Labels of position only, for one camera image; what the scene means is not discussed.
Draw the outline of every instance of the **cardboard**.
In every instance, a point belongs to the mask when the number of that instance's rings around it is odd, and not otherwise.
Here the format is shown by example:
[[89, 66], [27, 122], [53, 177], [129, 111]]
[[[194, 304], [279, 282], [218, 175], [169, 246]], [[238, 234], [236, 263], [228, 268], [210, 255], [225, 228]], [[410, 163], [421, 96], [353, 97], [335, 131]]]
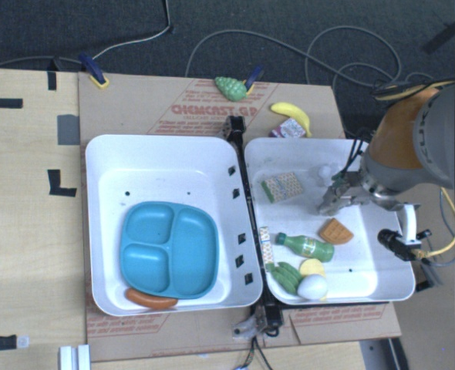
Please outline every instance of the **cardboard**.
[[[227, 116], [244, 116], [245, 143], [268, 136], [288, 117], [270, 110], [288, 102], [307, 112], [317, 138], [344, 138], [332, 91], [327, 86], [257, 82], [247, 99], [227, 101], [210, 79], [106, 74], [110, 85], [99, 89], [79, 73], [82, 156], [83, 233], [86, 259], [87, 342], [93, 362], [246, 349], [232, 328], [249, 316], [249, 308], [152, 314], [116, 318], [93, 303], [89, 275], [85, 148], [101, 134], [216, 136]], [[279, 336], [263, 346], [356, 341], [400, 335], [392, 304], [306, 308], [284, 311]]]

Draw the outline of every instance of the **black hole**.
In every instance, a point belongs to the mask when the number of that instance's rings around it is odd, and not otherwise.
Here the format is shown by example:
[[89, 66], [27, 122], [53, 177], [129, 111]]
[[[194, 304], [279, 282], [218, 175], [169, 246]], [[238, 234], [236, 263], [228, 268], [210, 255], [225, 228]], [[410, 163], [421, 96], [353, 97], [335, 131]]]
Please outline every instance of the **black hole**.
[[244, 275], [244, 284], [248, 285], [248, 284], [251, 284], [252, 282], [253, 282], [253, 274], [252, 273], [245, 274]]
[[243, 255], [240, 255], [236, 258], [236, 268], [240, 267], [244, 263]]

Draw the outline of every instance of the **green bottle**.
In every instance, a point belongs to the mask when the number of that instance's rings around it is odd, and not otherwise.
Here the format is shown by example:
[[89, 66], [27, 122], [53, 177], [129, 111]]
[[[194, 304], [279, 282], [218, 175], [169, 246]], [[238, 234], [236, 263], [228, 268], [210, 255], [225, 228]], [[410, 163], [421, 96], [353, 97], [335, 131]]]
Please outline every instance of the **green bottle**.
[[315, 238], [306, 236], [287, 236], [279, 233], [275, 239], [276, 244], [291, 248], [296, 254], [304, 257], [313, 257], [321, 262], [328, 262], [334, 256], [334, 246], [323, 243]]

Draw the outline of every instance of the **blue plate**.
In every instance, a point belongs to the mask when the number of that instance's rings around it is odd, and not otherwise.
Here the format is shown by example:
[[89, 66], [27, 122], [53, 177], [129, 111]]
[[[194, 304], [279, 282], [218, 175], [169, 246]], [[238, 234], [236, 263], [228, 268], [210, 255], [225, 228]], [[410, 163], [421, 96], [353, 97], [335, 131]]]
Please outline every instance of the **blue plate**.
[[204, 296], [219, 264], [217, 227], [206, 212], [184, 204], [144, 202], [126, 215], [120, 268], [138, 291], [178, 299]]

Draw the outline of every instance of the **sausage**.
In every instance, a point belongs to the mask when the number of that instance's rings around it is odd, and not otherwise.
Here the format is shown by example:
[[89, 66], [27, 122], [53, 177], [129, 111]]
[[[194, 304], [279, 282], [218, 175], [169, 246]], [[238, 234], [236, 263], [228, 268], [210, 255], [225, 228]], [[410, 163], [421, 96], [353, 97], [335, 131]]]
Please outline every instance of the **sausage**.
[[125, 292], [125, 296], [133, 303], [153, 308], [154, 310], [163, 310], [165, 308], [173, 307], [178, 302], [178, 299], [176, 298], [153, 296], [152, 294], [146, 294], [133, 288], [128, 288]]

